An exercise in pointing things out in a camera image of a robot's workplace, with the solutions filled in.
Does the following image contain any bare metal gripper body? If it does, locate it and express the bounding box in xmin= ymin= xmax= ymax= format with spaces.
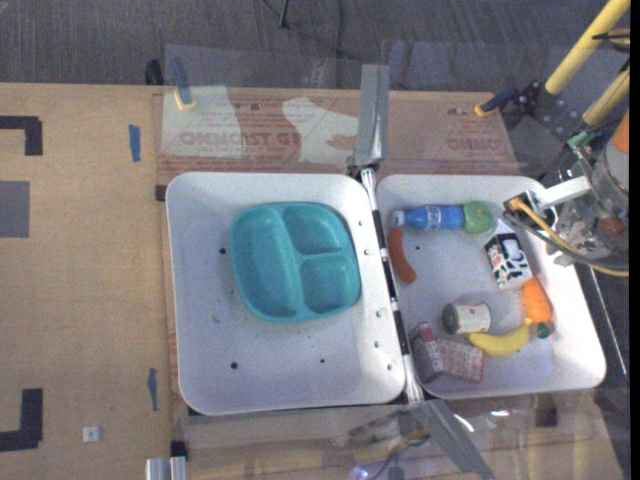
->
xmin=553 ymin=165 xmax=631 ymax=266

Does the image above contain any orange carrot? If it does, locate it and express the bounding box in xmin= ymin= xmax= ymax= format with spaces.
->
xmin=521 ymin=274 xmax=556 ymax=341

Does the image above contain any cow print milk carton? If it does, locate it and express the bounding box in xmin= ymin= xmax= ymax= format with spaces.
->
xmin=483 ymin=232 xmax=534 ymax=291

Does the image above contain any green apple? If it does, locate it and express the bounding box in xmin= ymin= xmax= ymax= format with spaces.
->
xmin=461 ymin=200 xmax=497 ymax=235

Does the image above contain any yellow banana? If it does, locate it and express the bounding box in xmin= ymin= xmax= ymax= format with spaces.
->
xmin=467 ymin=317 xmax=534 ymax=358

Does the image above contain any white plastic tray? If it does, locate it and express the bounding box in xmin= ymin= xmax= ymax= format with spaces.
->
xmin=164 ymin=170 xmax=408 ymax=417
xmin=374 ymin=173 xmax=608 ymax=401

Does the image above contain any cream can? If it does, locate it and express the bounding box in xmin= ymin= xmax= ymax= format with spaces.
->
xmin=440 ymin=300 xmax=493 ymax=336

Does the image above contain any blue plastic bottle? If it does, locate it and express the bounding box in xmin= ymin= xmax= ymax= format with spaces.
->
xmin=389 ymin=204 xmax=468 ymax=233

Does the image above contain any pink packet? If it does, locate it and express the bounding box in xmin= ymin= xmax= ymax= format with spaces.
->
xmin=436 ymin=338 xmax=486 ymax=385

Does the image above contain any brown cardboard board red print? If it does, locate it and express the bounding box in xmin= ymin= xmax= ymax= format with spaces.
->
xmin=152 ymin=86 xmax=620 ymax=474

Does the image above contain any orange-red sausage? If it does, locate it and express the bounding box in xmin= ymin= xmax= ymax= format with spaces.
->
xmin=386 ymin=226 xmax=418 ymax=285

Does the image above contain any maroon carton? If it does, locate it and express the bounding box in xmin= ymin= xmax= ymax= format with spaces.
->
xmin=408 ymin=322 xmax=446 ymax=385

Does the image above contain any teal divided plate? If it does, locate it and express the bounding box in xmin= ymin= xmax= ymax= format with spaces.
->
xmin=228 ymin=201 xmax=363 ymax=325

